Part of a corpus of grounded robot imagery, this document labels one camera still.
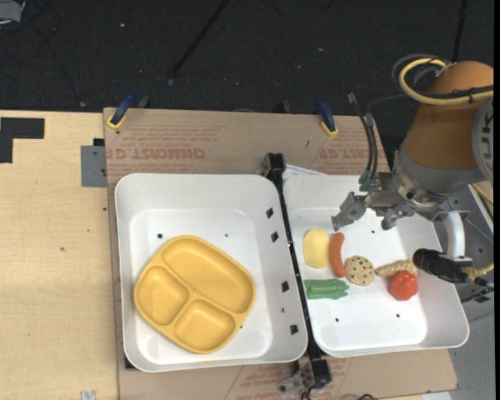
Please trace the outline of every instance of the orange sausage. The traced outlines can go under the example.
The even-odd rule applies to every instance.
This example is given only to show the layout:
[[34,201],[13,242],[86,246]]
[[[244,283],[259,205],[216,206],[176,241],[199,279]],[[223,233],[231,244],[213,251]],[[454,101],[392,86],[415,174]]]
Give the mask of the orange sausage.
[[347,275],[347,270],[344,267],[343,258],[341,257],[343,242],[344,234],[342,232],[336,232],[330,242],[330,263],[332,264],[335,277],[344,277]]

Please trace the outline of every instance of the yellow clamp pad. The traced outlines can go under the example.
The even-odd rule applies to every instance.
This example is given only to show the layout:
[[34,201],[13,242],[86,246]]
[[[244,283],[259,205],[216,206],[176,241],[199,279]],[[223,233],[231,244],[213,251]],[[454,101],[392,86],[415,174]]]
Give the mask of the yellow clamp pad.
[[320,125],[322,126],[322,129],[324,129],[324,132],[326,132],[326,134],[329,137],[334,137],[339,133],[339,129],[337,129],[337,127],[335,127],[335,130],[332,132],[330,129],[328,129],[328,126],[326,126],[325,122],[320,122]]
[[117,124],[113,124],[111,123],[111,119],[113,118],[113,116],[115,115],[115,113],[113,113],[111,116],[109,116],[106,120],[106,124],[109,128],[113,129],[113,130],[117,130],[118,128],[120,128],[124,122],[126,121],[126,114],[124,114],[122,116],[122,118],[118,121]]

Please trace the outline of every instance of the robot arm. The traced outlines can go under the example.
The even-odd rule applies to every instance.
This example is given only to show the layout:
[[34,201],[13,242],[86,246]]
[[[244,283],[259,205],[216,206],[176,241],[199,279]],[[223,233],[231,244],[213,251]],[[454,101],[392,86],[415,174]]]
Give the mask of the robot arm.
[[[409,71],[433,66],[438,73],[428,93],[408,86]],[[472,271],[472,260],[464,256],[466,213],[445,212],[440,205],[469,184],[493,184],[493,69],[480,62],[446,64],[420,58],[402,69],[398,82],[421,104],[395,153],[392,171],[370,180],[367,194],[351,192],[332,217],[333,228],[354,223],[367,208],[383,217],[384,230],[415,213],[442,222],[448,233],[447,251],[419,249],[413,262],[449,282],[470,282],[478,271]]]

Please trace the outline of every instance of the white tray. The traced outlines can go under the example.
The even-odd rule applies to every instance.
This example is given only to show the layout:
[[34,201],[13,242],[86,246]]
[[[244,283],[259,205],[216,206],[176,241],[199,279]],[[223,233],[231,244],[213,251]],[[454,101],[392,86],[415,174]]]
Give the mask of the white tray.
[[[284,196],[302,279],[333,278],[331,268],[308,266],[303,258],[303,235],[312,228],[333,231],[331,217],[358,177],[297,175],[284,183]],[[388,231],[381,217],[368,209],[345,235],[343,259],[361,255],[374,267],[411,258],[419,248],[441,250],[433,224],[414,215],[398,220]],[[388,291],[388,280],[376,276],[367,287],[348,283],[348,295],[338,300],[308,300],[315,341],[334,357],[452,348],[468,339],[468,321],[453,284],[418,271],[419,293],[398,301]]]
[[[258,175],[135,173],[119,181],[115,200],[123,345],[136,368],[162,372],[279,363],[303,355],[308,334],[278,192],[270,181]],[[165,338],[133,303],[141,271],[165,242],[181,235],[198,236],[220,248],[256,283],[256,300],[243,328],[209,354],[189,352]],[[284,282],[289,286],[285,292]]]

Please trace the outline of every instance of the toy tomato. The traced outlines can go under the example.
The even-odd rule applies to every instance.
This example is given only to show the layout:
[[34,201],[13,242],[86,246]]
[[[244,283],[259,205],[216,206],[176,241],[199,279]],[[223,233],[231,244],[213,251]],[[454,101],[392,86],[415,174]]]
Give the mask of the toy tomato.
[[417,276],[406,270],[397,272],[392,278],[390,291],[396,299],[407,301],[418,293]]

